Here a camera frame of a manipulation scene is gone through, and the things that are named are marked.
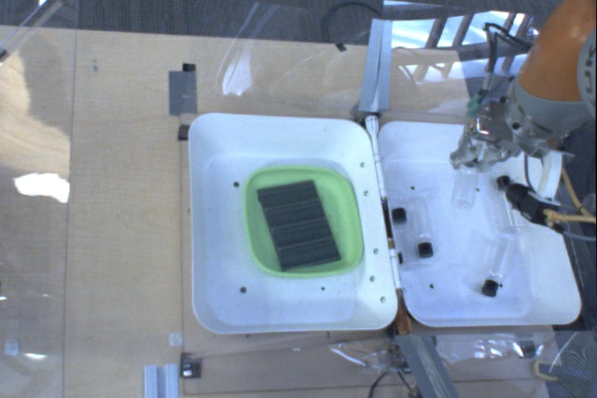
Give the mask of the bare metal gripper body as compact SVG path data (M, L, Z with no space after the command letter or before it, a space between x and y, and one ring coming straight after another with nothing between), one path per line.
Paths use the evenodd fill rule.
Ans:
M514 101L488 102L477 112L472 137L497 156L545 156L561 148L564 132L540 126Z

